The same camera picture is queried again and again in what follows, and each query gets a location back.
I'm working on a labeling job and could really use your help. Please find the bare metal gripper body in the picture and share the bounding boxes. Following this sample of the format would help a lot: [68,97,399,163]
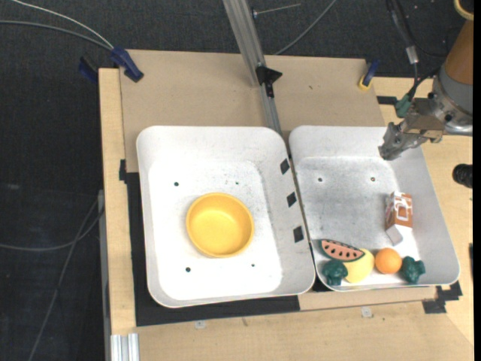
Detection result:
[398,76,473,144]

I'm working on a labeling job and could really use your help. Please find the orange and white carton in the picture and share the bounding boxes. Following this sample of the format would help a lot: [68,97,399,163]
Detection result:
[384,190,414,247]

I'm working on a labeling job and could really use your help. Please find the white plastic tray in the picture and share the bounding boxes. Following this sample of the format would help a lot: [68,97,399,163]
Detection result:
[288,125,461,293]
[135,125,316,309]

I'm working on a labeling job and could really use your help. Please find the orange fruit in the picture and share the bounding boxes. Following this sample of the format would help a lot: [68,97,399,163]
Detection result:
[374,247,404,275]

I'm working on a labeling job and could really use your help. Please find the red watermelon slice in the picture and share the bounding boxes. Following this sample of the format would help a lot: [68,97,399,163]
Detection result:
[318,238,366,262]

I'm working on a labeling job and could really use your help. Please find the green broccoli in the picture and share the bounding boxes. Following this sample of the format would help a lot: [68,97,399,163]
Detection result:
[321,259,349,287]
[398,256,427,285]

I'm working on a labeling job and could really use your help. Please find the yellow lemon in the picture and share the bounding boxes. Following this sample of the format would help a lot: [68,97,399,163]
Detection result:
[343,247,376,284]

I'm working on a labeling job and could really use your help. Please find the yellow bowl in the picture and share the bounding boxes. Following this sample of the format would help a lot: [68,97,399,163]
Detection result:
[185,192,256,259]

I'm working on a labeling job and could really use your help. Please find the brown cardboard board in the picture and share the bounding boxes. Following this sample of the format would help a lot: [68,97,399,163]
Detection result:
[119,49,439,312]

